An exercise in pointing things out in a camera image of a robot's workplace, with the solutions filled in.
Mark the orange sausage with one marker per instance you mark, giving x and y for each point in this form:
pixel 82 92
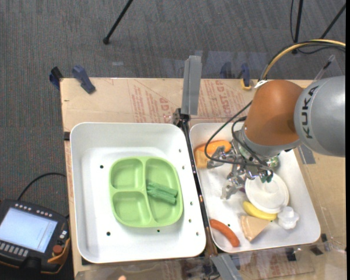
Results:
pixel 225 231

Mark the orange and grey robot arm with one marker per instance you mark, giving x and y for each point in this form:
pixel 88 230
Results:
pixel 318 118

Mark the black tripod stand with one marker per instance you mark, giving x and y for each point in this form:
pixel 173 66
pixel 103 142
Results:
pixel 299 16

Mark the beige pizza slice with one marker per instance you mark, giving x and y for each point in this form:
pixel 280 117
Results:
pixel 252 227

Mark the yellow banana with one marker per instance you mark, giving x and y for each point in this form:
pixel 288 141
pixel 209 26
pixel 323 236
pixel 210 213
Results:
pixel 258 212

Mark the orange carrot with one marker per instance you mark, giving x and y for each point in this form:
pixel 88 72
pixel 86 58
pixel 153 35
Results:
pixel 213 146

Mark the white bowl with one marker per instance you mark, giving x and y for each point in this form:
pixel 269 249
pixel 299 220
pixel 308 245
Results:
pixel 269 195

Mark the white plastic tray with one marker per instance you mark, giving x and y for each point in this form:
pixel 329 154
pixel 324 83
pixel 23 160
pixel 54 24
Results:
pixel 297 229
pixel 93 185

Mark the black tripod leg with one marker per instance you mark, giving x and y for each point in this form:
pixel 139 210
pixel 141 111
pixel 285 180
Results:
pixel 121 16

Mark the brown cardboard board red print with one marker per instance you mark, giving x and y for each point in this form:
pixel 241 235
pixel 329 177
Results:
pixel 111 104

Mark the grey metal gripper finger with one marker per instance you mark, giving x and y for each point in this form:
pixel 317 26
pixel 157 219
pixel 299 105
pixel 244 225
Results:
pixel 226 192
pixel 238 187

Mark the green bean pod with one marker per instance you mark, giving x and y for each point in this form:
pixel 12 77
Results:
pixel 161 197
pixel 164 188

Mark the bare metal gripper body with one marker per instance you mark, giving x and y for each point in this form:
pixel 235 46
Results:
pixel 248 169

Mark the green divided plate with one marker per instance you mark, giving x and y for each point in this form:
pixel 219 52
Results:
pixel 128 206

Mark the yellow bread piece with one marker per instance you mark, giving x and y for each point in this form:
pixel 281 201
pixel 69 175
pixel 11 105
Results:
pixel 200 159

